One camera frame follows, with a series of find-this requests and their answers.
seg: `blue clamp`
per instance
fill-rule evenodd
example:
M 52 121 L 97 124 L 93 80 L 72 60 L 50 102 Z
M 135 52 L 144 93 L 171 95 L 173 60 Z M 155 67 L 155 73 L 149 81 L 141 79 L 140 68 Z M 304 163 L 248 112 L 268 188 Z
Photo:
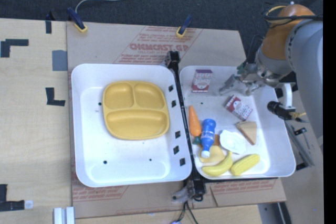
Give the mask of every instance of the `blue clamp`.
M 190 23 L 191 23 L 191 19 L 192 19 L 191 15 L 188 15 L 188 17 L 187 17 L 187 19 L 184 21 L 183 25 L 181 25 L 181 26 L 177 29 L 177 31 L 176 31 L 176 36 L 177 36 L 178 38 L 183 38 L 183 36 L 184 36 L 184 34 L 185 34 L 185 32 L 186 32 L 187 27 L 188 27 L 188 26 L 190 25 Z
M 80 31 L 80 32 L 85 32 L 88 30 L 88 27 L 82 22 L 78 14 L 72 9 L 72 8 L 67 8 L 67 14 L 71 17 L 71 19 L 75 22 L 74 26 Z

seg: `divided yellow plate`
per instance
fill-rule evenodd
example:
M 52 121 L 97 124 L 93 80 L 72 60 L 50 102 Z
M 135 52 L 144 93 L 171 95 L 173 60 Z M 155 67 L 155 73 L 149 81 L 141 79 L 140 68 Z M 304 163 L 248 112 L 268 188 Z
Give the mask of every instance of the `divided yellow plate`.
M 118 81 L 103 93 L 108 131 L 124 140 L 157 138 L 169 128 L 169 113 L 161 89 L 144 81 Z

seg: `wooden table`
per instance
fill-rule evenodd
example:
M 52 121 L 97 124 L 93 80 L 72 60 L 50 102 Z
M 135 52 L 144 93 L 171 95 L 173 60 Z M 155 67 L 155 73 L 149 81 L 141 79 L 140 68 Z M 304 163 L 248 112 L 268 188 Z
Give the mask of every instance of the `wooden table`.
M 52 52 L 67 50 L 66 22 L 52 33 L 37 20 L 0 19 L 0 40 L 28 39 L 0 58 L 0 184 L 7 200 L 32 200 L 33 209 L 0 212 L 1 223 L 52 223 L 56 207 L 72 206 L 68 72 L 53 71 Z M 55 89 L 47 105 L 46 88 Z M 261 223 L 258 206 L 197 209 L 199 223 Z M 76 223 L 171 223 L 179 211 L 77 219 Z M 193 223 L 186 214 L 182 223 Z

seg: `yellow banana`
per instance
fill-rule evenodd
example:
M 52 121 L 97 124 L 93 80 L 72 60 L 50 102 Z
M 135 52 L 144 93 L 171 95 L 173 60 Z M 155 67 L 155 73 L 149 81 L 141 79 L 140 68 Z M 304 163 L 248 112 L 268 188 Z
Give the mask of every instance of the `yellow banana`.
M 237 162 L 231 167 L 231 173 L 235 176 L 239 176 L 243 172 L 249 170 L 255 166 L 260 161 L 260 156 L 258 154 L 248 155 Z
M 232 152 L 229 151 L 224 160 L 222 160 L 219 164 L 212 166 L 203 166 L 202 171 L 209 176 L 219 176 L 226 171 L 228 171 L 232 166 Z

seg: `toy carrot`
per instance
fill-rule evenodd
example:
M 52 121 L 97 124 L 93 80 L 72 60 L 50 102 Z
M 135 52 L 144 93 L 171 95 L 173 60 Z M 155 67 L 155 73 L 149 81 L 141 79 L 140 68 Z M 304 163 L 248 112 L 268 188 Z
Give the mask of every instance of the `toy carrot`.
M 196 111 L 193 106 L 189 106 L 189 131 L 192 136 L 200 136 L 202 132 L 201 124 L 199 123 Z

